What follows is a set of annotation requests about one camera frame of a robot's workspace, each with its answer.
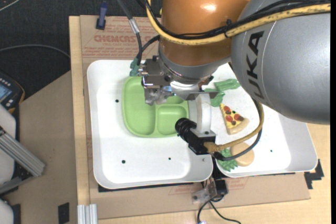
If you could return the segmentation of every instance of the black handheld device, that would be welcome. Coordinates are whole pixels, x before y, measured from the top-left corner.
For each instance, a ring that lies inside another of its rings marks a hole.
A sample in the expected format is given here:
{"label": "black handheld device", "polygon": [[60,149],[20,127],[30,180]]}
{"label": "black handheld device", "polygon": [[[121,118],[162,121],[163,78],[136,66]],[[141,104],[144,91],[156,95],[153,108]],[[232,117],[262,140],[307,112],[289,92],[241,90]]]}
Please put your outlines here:
{"label": "black handheld device", "polygon": [[12,113],[24,97],[25,91],[20,84],[0,70],[0,104]]}

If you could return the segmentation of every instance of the toy pizza slice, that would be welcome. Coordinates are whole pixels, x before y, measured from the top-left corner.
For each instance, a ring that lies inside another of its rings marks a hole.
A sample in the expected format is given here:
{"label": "toy pizza slice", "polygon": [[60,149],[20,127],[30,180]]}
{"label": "toy pizza slice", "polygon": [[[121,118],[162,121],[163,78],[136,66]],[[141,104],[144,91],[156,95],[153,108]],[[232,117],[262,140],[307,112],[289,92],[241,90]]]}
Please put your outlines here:
{"label": "toy pizza slice", "polygon": [[219,108],[221,109],[228,134],[236,134],[248,125],[249,119],[231,110],[227,105],[220,104]]}

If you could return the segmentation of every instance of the yellow cable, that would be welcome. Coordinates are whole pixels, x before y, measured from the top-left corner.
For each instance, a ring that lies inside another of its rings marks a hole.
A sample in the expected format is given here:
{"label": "yellow cable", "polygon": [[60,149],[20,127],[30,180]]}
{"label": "yellow cable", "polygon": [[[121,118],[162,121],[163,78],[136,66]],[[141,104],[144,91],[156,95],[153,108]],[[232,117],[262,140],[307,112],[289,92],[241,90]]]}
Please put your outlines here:
{"label": "yellow cable", "polygon": [[[307,15],[307,14],[316,14],[316,13],[323,13],[323,12],[329,12],[331,10],[331,4],[318,4],[318,5],[311,5],[307,7],[300,7],[300,8],[294,8],[291,10],[287,10],[285,12],[278,12],[271,15],[267,15],[265,17],[262,17],[260,19],[257,19],[255,21],[243,24],[241,26],[238,26],[234,29],[229,30],[226,33],[227,37],[234,37],[242,32],[248,31],[250,29],[256,28],[258,26],[268,24],[275,22],[277,20],[290,18],[290,17],[296,17],[300,15]],[[164,39],[181,45],[202,45],[202,44],[208,44],[213,42],[219,42],[223,41],[227,37],[225,34],[219,34],[217,36],[208,37],[208,38],[202,38],[202,39],[180,39],[173,37],[166,32],[164,32],[155,22],[152,14],[150,13],[149,9],[146,7],[147,16],[148,19],[155,29],[155,31]]]}
{"label": "yellow cable", "polygon": [[259,121],[259,125],[254,129],[253,132],[251,132],[250,134],[248,134],[248,135],[246,135],[246,136],[244,136],[240,139],[234,140],[232,142],[229,142],[229,143],[226,143],[226,144],[223,144],[223,145],[217,145],[214,142],[204,142],[203,145],[207,148],[207,151],[209,153],[222,151],[222,150],[224,150],[228,147],[240,144],[240,143],[248,140],[249,138],[255,136],[257,133],[259,133],[263,124],[264,124],[264,110],[262,108],[263,105],[261,105],[259,102],[257,102],[257,104],[258,104],[258,107],[259,107],[259,110],[260,110],[260,121]]}

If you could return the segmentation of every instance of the gray cable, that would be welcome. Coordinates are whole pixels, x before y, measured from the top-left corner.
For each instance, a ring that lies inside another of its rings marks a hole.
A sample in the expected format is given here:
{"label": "gray cable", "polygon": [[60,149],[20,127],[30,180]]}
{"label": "gray cable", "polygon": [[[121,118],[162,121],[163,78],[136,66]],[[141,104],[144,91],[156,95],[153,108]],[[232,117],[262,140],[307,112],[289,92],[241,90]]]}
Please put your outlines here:
{"label": "gray cable", "polygon": [[11,49],[29,48],[29,47],[40,47],[40,48],[52,49],[52,50],[60,52],[61,54],[64,54],[66,57],[70,58],[69,54],[67,54],[66,52],[64,52],[64,51],[62,51],[58,48],[48,46],[48,45],[40,45],[40,44],[17,45],[17,46],[12,46],[12,47],[8,47],[8,48],[0,49],[0,52],[4,52],[4,51],[7,51],[7,50],[11,50]]}

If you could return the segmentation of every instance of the metal bracket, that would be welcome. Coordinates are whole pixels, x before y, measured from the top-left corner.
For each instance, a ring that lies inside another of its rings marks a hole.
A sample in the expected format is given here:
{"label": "metal bracket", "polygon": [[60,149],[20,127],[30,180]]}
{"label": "metal bracket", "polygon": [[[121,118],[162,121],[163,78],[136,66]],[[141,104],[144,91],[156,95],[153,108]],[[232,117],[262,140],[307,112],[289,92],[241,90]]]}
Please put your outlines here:
{"label": "metal bracket", "polygon": [[320,159],[318,159],[317,166],[315,167],[315,173],[305,172],[305,179],[308,189],[313,189],[313,180],[321,180],[324,176]]}
{"label": "metal bracket", "polygon": [[98,224],[97,205],[78,205],[77,224]]}
{"label": "metal bracket", "polygon": [[[34,177],[42,175],[45,164],[34,156],[28,149],[26,149],[19,141],[10,136],[0,126],[0,149],[7,155],[13,158],[21,167],[27,170],[28,173]],[[6,193],[11,189],[27,182],[27,178],[15,177],[12,180],[4,183],[0,187],[0,194]]]}
{"label": "metal bracket", "polygon": [[216,197],[216,195],[216,184],[213,180],[210,180],[210,183],[206,187],[195,193],[192,193],[192,201],[193,204],[205,203],[210,199]]}

